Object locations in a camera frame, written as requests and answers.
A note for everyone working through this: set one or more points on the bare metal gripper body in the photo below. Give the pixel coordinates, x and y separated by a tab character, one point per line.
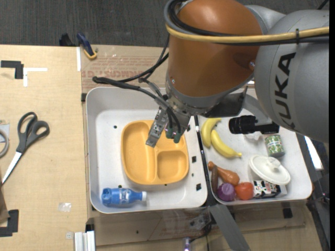
181	114

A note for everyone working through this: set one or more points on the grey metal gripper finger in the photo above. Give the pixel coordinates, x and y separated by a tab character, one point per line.
157	129

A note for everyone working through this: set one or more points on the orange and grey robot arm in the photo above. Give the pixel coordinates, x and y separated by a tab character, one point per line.
217	61

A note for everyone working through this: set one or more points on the yellow banana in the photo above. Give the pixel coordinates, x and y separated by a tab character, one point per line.
206	132
221	146

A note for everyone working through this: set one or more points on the yellow divided plate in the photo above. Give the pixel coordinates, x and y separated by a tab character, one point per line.
141	161

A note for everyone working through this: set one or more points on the thin black rod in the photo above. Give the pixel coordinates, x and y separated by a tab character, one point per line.
203	153

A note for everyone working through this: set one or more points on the white plastic tray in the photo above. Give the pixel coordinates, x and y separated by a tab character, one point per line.
246	145
107	145

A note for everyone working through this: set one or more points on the brown sausage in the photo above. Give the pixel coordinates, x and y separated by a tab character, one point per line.
214	179

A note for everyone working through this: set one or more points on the brown chicken drumstick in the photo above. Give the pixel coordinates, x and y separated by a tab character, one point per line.
227	175

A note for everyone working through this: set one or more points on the blue plastic bottle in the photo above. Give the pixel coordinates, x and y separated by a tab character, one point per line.
119	197

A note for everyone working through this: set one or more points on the purple round toy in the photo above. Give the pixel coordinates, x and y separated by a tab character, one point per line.
226	192

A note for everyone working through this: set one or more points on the green patterned small can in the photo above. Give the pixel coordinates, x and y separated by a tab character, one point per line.
274	146

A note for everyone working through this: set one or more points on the orange tomato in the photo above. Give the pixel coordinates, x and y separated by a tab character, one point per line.
244	191

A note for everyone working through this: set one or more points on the white lidded pot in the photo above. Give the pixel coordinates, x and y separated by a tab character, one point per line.
268	169

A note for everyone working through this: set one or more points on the black and white carton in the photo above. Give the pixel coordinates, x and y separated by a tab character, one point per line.
264	189

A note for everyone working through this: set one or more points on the grey tape roll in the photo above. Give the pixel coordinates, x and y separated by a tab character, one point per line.
5	150

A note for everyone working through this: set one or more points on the black cylinder on white bracket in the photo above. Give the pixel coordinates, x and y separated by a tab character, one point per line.
244	125

